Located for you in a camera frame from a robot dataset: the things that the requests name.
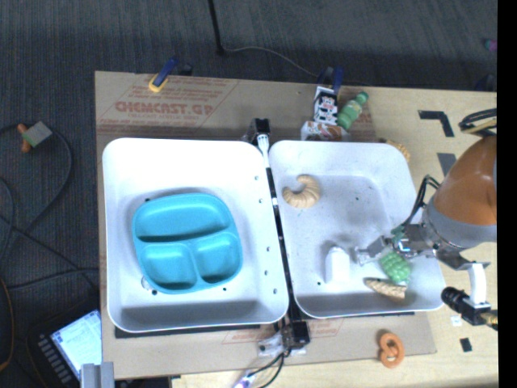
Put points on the green bottle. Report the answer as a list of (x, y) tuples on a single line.
[(350, 113)]

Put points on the tan croissant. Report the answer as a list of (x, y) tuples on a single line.
[(309, 195)]

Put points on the white carton with cow print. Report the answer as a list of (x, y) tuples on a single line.
[(326, 105)]

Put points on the brown and white packet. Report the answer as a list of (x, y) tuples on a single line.
[(323, 131)]

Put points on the white bottle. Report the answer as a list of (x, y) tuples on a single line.
[(337, 265)]

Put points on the green grapes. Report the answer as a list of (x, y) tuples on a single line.
[(396, 268)]

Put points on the brown cardboard board, red print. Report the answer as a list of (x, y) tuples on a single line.
[(169, 107)]

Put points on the grey cube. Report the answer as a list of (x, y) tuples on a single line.
[(38, 133)]

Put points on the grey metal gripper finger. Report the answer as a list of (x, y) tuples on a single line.
[(367, 259), (375, 245)]

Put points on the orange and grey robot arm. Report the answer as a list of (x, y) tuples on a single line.
[(464, 192)]

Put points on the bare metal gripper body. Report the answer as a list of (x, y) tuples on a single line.
[(418, 241)]

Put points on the white plastic tray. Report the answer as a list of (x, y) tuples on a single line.
[(347, 200), (190, 160)]

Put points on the blue divided plate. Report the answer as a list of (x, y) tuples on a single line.
[(186, 241)]

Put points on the orange carrot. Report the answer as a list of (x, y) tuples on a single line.
[(24, 146)]

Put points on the black cylinder on white bracket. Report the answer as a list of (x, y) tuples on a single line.
[(476, 285)]

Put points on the tan bread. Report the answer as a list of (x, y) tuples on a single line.
[(401, 148)]

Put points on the thin black and white rod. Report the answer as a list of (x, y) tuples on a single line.
[(278, 224)]

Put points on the tan waffle cone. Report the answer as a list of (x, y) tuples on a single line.
[(387, 288)]

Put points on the orange pretzel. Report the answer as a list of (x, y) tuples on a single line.
[(391, 350)]

